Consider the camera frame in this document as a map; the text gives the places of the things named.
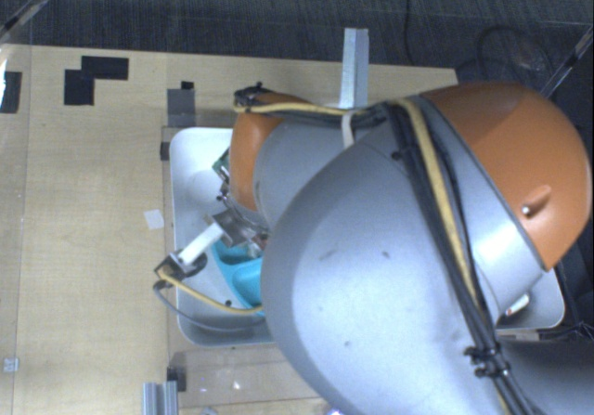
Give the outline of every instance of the white sticker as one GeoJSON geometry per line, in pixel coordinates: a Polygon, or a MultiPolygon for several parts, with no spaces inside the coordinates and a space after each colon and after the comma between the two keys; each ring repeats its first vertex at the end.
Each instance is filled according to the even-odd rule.
{"type": "Polygon", "coordinates": [[[147,225],[150,230],[157,230],[158,228],[165,227],[165,221],[159,209],[145,212],[145,218],[147,219],[147,225]]]}

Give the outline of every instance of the gray floor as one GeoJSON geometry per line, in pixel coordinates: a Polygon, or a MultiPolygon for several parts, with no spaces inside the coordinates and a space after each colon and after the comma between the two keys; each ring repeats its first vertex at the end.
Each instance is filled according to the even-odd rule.
{"type": "MultiPolygon", "coordinates": [[[[0,0],[0,18],[25,1],[0,0]]],[[[374,63],[456,67],[461,80],[511,79],[539,89],[592,16],[592,0],[50,0],[33,41],[340,60],[342,29],[365,27],[374,63]]],[[[591,48],[557,99],[591,156],[591,48]]],[[[591,232],[581,245],[589,288],[591,232]]]]}

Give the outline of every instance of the orange cap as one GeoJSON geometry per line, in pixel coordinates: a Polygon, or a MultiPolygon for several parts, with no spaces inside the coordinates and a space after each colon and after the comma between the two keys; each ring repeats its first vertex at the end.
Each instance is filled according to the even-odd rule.
{"type": "MultiPolygon", "coordinates": [[[[258,100],[264,103],[306,102],[291,95],[263,93],[258,100]]],[[[273,118],[257,113],[242,113],[233,127],[229,148],[229,186],[235,201],[244,207],[257,211],[253,197],[253,168],[260,148],[282,123],[281,118],[273,118]]]]}
{"type": "Polygon", "coordinates": [[[463,84],[423,95],[471,147],[544,267],[554,267],[584,228],[592,206],[588,156],[569,120],[520,84],[463,84]]]}

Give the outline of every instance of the transparent acrylic sheet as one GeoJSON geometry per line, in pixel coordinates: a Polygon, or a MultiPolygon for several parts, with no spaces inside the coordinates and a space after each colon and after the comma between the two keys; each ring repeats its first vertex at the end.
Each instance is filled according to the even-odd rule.
{"type": "MultiPolygon", "coordinates": [[[[212,24],[208,19],[170,19],[172,26],[168,30],[168,41],[179,42],[183,46],[176,46],[175,49],[183,49],[188,53],[203,52],[200,38],[218,27],[218,24],[212,24]]],[[[224,26],[226,33],[233,32],[234,28],[229,23],[224,26]]],[[[395,78],[388,83],[390,74],[384,72],[390,70],[389,66],[376,66],[369,71],[370,101],[374,98],[405,96],[423,89],[453,84],[456,80],[513,80],[540,89],[562,65],[586,28],[583,24],[539,25],[528,32],[518,32],[507,26],[499,26],[489,19],[416,17],[416,20],[411,21],[408,33],[411,37],[431,37],[432,40],[411,44],[413,64],[419,67],[447,66],[450,68],[449,75],[447,78],[442,77],[440,83],[439,80],[426,80],[426,75],[421,73],[420,84],[417,83],[408,90],[406,84],[395,78]],[[458,37],[459,41],[453,44],[452,36],[458,37]]],[[[257,38],[253,39],[253,54],[257,56],[261,54],[257,42],[265,37],[265,24],[256,29],[254,37],[257,38]]],[[[330,54],[336,56],[336,60],[340,60],[342,49],[336,44],[342,46],[343,29],[318,29],[320,30],[313,31],[311,27],[308,28],[303,49],[315,58],[316,39],[324,36],[322,29],[331,29],[332,36],[336,36],[335,40],[330,45],[324,44],[324,47],[327,52],[330,49],[330,54]]],[[[299,32],[292,31],[291,27],[280,30],[278,24],[271,31],[269,38],[273,41],[280,41],[283,37],[293,40],[299,35],[299,32]]],[[[372,63],[374,58],[380,57],[382,61],[384,55],[387,57],[392,53],[382,50],[380,32],[370,29],[369,36],[372,63]]],[[[248,49],[242,50],[241,55],[249,56],[251,52],[248,49]]],[[[265,86],[277,91],[306,97],[319,103],[337,103],[340,94],[341,65],[338,62],[332,64],[333,69],[323,69],[328,62],[321,66],[322,62],[316,61],[256,58],[245,62],[241,58],[213,56],[208,61],[193,63],[193,57],[195,56],[171,55],[168,58],[167,76],[168,88],[172,89],[179,89],[182,81],[193,82],[196,90],[198,126],[230,126],[234,120],[233,114],[228,111],[233,92],[257,81],[263,81],[265,86]]],[[[404,54],[395,62],[410,65],[404,54]]],[[[163,139],[171,140],[176,131],[178,130],[165,127],[163,139]]],[[[163,184],[167,252],[174,249],[170,179],[170,169],[166,162],[163,166],[163,184]]],[[[173,291],[169,291],[169,298],[174,304],[173,291]]],[[[283,355],[273,344],[221,349],[201,348],[191,344],[181,334],[176,317],[171,314],[168,334],[170,365],[185,373],[187,390],[179,395],[181,408],[267,400],[288,401],[316,396],[311,389],[303,389],[303,381],[299,381],[299,376],[287,370],[283,355]]]]}
{"type": "Polygon", "coordinates": [[[17,319],[27,175],[31,18],[47,0],[30,0],[0,28],[0,415],[12,413],[18,370],[17,319]]]}

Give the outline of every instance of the blue object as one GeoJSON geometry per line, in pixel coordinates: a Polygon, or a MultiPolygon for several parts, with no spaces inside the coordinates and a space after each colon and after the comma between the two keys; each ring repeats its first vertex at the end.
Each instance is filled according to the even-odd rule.
{"type": "Polygon", "coordinates": [[[214,261],[225,277],[226,284],[246,307],[262,303],[260,296],[260,270],[262,258],[251,258],[241,245],[227,247],[217,241],[212,247],[214,261]]]}

